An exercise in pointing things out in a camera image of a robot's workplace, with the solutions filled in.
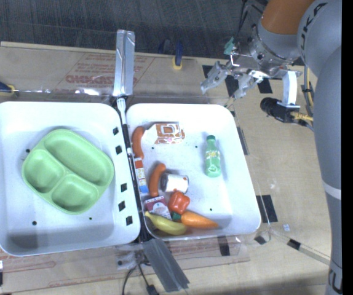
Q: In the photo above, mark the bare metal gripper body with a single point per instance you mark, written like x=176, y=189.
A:
x=264, y=60

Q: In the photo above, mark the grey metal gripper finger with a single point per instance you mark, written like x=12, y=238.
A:
x=245, y=84
x=213, y=78

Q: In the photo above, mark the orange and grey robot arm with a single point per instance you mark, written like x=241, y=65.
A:
x=327, y=72

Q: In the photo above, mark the white and orange carton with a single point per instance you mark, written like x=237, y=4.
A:
x=167, y=132

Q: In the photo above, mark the green bottle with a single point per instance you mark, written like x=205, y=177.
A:
x=212, y=160

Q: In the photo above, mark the orange sausage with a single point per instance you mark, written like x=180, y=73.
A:
x=137, y=140
x=155, y=178

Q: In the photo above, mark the white plastic tray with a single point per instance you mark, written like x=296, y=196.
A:
x=16, y=226
x=232, y=189

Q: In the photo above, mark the white can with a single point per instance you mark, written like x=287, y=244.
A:
x=176, y=183

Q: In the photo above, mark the white orange blue small carton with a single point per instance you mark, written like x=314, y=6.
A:
x=141, y=174

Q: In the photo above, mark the orange bell pepper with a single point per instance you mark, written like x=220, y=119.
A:
x=179, y=202

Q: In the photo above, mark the maroon carton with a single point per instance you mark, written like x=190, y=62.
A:
x=158, y=207

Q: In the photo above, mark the orange carrot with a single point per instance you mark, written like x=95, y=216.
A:
x=198, y=220

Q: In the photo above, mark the yellow banana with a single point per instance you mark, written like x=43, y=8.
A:
x=167, y=225

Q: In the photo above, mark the brown cardboard board red print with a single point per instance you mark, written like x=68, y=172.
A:
x=56, y=72

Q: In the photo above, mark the green divided plate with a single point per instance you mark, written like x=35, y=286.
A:
x=72, y=155

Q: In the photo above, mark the black cylinder on white bracket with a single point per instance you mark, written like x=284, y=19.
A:
x=276, y=107

